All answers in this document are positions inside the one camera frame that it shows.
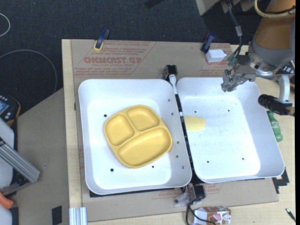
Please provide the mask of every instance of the orange handle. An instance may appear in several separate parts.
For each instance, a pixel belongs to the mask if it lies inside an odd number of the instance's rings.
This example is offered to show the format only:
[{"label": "orange handle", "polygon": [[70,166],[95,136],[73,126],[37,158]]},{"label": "orange handle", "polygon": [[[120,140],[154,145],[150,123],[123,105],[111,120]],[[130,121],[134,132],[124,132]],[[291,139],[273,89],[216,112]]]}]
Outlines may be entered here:
[{"label": "orange handle", "polygon": [[3,207],[10,209],[14,205],[14,201],[6,198],[2,193],[0,193],[0,204],[2,204]]}]

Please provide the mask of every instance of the pen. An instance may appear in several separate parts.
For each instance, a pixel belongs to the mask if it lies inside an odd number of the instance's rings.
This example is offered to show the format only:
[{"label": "pen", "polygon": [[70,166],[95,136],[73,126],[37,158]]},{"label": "pen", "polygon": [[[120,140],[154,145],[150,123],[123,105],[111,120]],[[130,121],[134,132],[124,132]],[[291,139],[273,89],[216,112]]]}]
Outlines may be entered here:
[{"label": "pen", "polygon": [[288,208],[286,208],[285,210],[290,215],[290,217],[296,222],[296,218],[294,217],[294,215],[292,214],[292,212]]}]

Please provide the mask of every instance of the green bottle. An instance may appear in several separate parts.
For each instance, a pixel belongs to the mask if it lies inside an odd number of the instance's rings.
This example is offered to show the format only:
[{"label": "green bottle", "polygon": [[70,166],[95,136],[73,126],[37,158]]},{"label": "green bottle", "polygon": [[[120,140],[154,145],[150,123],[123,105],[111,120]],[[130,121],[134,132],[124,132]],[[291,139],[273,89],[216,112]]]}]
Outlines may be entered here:
[{"label": "green bottle", "polygon": [[282,141],[283,137],[280,132],[279,122],[274,118],[274,112],[269,110],[269,111],[267,111],[267,114],[268,114],[272,129],[273,129],[276,141],[277,142]]}]

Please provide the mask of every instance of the robotic arm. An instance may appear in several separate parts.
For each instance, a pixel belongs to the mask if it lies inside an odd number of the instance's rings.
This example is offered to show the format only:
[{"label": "robotic arm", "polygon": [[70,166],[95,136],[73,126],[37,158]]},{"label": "robotic arm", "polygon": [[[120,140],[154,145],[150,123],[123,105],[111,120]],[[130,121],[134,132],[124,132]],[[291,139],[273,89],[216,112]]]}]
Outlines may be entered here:
[{"label": "robotic arm", "polygon": [[272,0],[262,12],[255,0],[255,9],[263,18],[249,43],[245,55],[229,58],[232,69],[225,70],[223,91],[232,91],[246,81],[253,82],[256,77],[278,80],[280,85],[279,98],[261,95],[260,105],[280,115],[293,115],[294,108],[288,100],[290,92],[289,79],[280,69],[295,58],[295,14],[296,0]]}]

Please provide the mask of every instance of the black floor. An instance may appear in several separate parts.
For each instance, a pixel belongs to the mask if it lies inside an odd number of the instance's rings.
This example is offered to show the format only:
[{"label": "black floor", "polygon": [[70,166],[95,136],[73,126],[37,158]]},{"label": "black floor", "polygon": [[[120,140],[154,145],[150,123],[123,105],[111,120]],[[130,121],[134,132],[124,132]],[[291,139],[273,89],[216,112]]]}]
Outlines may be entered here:
[{"label": "black floor", "polygon": [[[243,13],[237,20],[248,43],[260,17]],[[110,40],[203,42],[209,31],[214,42],[238,44],[234,24],[217,3],[200,16],[195,0],[0,0],[0,13],[11,28],[0,37],[0,91],[14,96],[24,113],[63,86],[61,40],[97,39],[103,26]],[[8,23],[0,16],[0,34]],[[50,62],[55,66],[57,87]]]}]

